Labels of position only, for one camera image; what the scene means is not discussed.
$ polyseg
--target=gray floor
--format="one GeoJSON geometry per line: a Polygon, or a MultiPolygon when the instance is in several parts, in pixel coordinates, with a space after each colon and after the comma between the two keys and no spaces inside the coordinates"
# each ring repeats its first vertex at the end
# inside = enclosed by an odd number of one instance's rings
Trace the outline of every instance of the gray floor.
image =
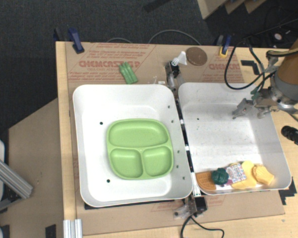
{"type": "MultiPolygon", "coordinates": [[[[241,6],[228,15],[219,8],[204,20],[196,0],[172,0],[152,12],[155,0],[0,0],[0,133],[57,96],[53,31],[66,36],[75,27],[82,41],[105,42],[114,37],[147,43],[165,29],[194,36],[213,45],[219,35],[242,37],[298,17],[298,0],[268,0],[253,13],[241,6]]],[[[298,36],[298,21],[290,24],[298,36]]],[[[293,36],[289,34],[289,43],[293,36]]],[[[176,33],[157,36],[153,43],[195,44],[176,33]]],[[[269,45],[262,38],[254,46],[269,45]]],[[[281,47],[289,43],[280,43],[281,47]]]]}

